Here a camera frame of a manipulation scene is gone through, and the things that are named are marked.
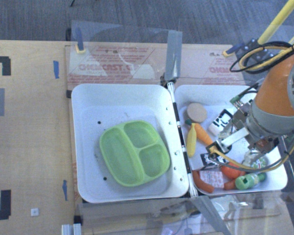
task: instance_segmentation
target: table surface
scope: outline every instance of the table surface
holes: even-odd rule
[[[0,88],[4,89],[0,193],[11,190],[11,215],[0,220],[0,234],[55,235],[61,233],[63,224],[74,222],[76,172],[71,106],[66,97],[65,49],[70,46],[69,42],[0,41],[0,56],[11,59],[11,75],[3,76],[0,64]],[[54,61],[59,64],[58,78]],[[38,216],[31,216],[34,208],[39,209]],[[285,205],[280,210],[281,215],[245,220],[240,227],[249,234],[247,227],[256,221],[267,227],[266,234],[282,234],[282,230],[294,234]]]

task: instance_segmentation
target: white tray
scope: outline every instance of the white tray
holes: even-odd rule
[[[189,126],[185,124],[187,118],[186,109],[190,103],[197,102],[202,104],[207,110],[207,119],[201,123],[205,130],[208,130],[209,125],[213,120],[220,114],[223,109],[231,109],[235,112],[236,109],[229,102],[231,98],[245,90],[247,86],[228,86],[228,85],[181,85],[175,90],[175,101],[180,116],[180,122],[184,139],[186,140],[189,131]],[[252,99],[255,94],[247,94],[244,96],[245,102]],[[213,141],[217,139],[211,132],[207,131]],[[247,150],[240,149],[241,147],[247,147],[247,142],[242,139],[232,145],[232,150],[227,156],[242,162],[244,154]],[[201,160],[200,154],[207,153],[205,146],[197,141],[195,155],[190,160],[190,166],[192,169],[198,169],[199,161]],[[266,155],[269,163],[273,163],[281,158],[278,148]],[[223,190],[221,188],[215,188],[213,193],[207,193],[199,190],[206,195],[225,195],[234,193],[246,193],[246,192],[257,192],[257,191],[269,191],[269,190],[281,190],[288,182],[288,177],[284,166],[267,172],[267,179],[255,187],[247,190]]]
[[[158,85],[81,84],[72,92],[77,163],[77,186],[90,203],[183,196],[189,188],[172,99]],[[168,171],[137,187],[119,185],[110,174],[99,148],[109,127],[130,120],[151,123],[171,158]]]

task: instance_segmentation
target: green bottle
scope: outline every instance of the green bottle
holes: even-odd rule
[[[262,172],[259,174],[250,173],[245,176],[240,176],[235,180],[235,186],[239,190],[246,190],[254,187],[259,182],[262,182],[266,179],[267,175]]]

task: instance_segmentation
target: yellow rod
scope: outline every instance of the yellow rod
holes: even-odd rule
[[[294,0],[288,0],[284,7],[281,9],[279,14],[273,19],[271,24],[265,30],[265,32],[258,39],[260,45],[266,43],[276,32],[278,27],[285,21],[285,19],[294,10]]]

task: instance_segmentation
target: green divided plate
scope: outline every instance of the green divided plate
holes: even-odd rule
[[[107,129],[99,140],[104,161],[114,179],[139,186],[164,174],[170,157],[163,140],[146,121],[129,121]]]

